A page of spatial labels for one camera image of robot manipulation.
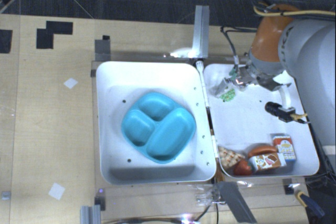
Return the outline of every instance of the food item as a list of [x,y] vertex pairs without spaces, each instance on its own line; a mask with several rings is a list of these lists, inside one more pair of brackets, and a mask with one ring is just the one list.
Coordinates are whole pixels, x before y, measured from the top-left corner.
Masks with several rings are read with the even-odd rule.
[[268,153],[251,157],[248,161],[254,171],[274,169],[286,166],[285,158],[282,153]]
[[228,150],[221,146],[218,147],[218,151],[219,151],[220,163],[222,164],[222,167],[225,170],[236,165],[241,159],[244,159],[244,156],[242,154]]
[[250,166],[250,164],[245,159],[242,159],[235,166],[235,168],[233,170],[233,174],[235,176],[249,176],[249,175],[253,174],[253,170],[252,170],[252,167]]
[[274,146],[282,153],[286,161],[295,161],[296,156],[293,142],[289,135],[277,135],[273,137]]
[[255,147],[253,150],[251,150],[248,154],[247,154],[247,158],[250,159],[253,156],[258,156],[258,155],[262,155],[262,154],[267,154],[267,153],[277,153],[278,150],[276,147],[274,146],[258,146]]

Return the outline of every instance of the plastic tray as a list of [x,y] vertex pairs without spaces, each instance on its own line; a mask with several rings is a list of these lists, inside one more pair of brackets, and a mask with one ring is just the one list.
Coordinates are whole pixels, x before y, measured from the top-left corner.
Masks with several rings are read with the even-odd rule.
[[191,140],[196,123],[194,117],[171,98],[151,92],[127,112],[121,130],[125,139],[147,158],[169,163]]

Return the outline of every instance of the wooden surface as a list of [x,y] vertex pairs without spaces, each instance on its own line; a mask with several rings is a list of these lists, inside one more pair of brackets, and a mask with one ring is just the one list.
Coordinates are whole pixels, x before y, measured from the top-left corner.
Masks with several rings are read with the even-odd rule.
[[[18,81],[17,97],[16,92],[5,90],[10,93],[8,100],[16,103],[16,106],[10,105],[16,108],[16,118],[15,129],[8,125],[14,139],[10,136],[8,141],[4,139],[5,125],[0,132],[0,191],[12,191],[11,201],[0,201],[0,223],[79,223],[80,207],[92,206],[95,196],[90,78],[95,39],[109,35],[112,52],[169,55],[177,48],[191,47],[193,26],[9,15],[1,15],[0,19],[0,29],[14,30],[13,45],[19,42],[19,58],[18,46],[14,46],[9,55],[0,55],[0,65],[7,68],[0,75],[2,89],[16,89],[12,77]],[[45,28],[47,20],[73,22],[73,35],[55,35],[53,50],[36,49],[36,29]],[[248,51],[253,34],[232,37],[239,54]],[[210,27],[209,47],[210,54],[230,54],[218,27]],[[10,57],[13,58],[12,68],[7,65]],[[63,84],[69,78],[78,81],[72,89]],[[53,183],[65,188],[60,200],[48,195]],[[120,191],[118,188],[110,190],[115,195]],[[294,196],[275,193],[258,201],[253,199],[253,194],[246,195],[259,223],[307,223],[305,210]],[[126,216],[132,200],[122,193],[120,197],[124,204],[118,207],[118,213]],[[288,206],[279,206],[281,199]],[[148,197],[147,202],[143,201],[139,207],[145,214],[151,208]],[[253,207],[258,202],[269,206]],[[219,223],[236,223],[227,206],[220,210]],[[215,218],[216,214],[210,212],[202,218],[202,223],[214,223]]]

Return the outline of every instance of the blue plate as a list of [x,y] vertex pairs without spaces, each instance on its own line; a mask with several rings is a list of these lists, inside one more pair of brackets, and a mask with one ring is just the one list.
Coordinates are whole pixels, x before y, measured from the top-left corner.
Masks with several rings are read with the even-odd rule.
[[121,131],[147,158],[169,163],[186,147],[196,130],[194,117],[169,97],[151,92],[126,113]]

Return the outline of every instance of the packaged food box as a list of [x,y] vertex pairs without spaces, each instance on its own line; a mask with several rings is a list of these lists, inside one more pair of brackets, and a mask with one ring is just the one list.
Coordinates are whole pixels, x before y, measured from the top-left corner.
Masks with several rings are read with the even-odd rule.
[[282,153],[269,153],[258,156],[253,156],[249,159],[253,170],[255,172],[261,170],[274,169],[286,166],[285,158]]
[[293,142],[289,135],[277,135],[273,137],[273,144],[282,153],[286,161],[295,161],[296,156]]

